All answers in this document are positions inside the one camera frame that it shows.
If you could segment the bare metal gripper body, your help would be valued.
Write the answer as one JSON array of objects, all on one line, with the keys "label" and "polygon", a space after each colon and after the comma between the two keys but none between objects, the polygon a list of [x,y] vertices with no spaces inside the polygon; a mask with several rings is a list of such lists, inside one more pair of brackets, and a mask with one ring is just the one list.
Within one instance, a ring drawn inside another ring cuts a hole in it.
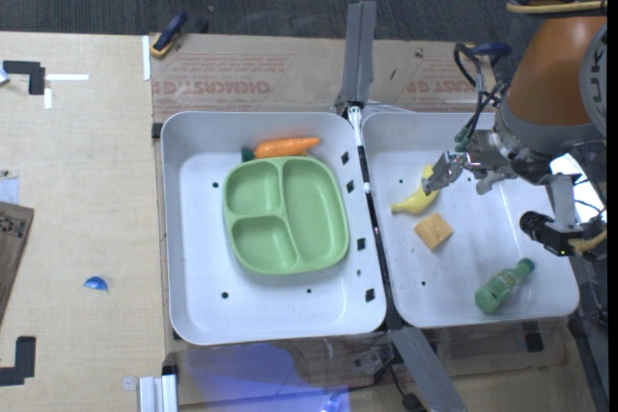
[{"label": "bare metal gripper body", "polygon": [[540,182],[548,174],[548,157],[531,150],[509,133],[477,129],[467,145],[465,167],[485,182],[504,179]]}]

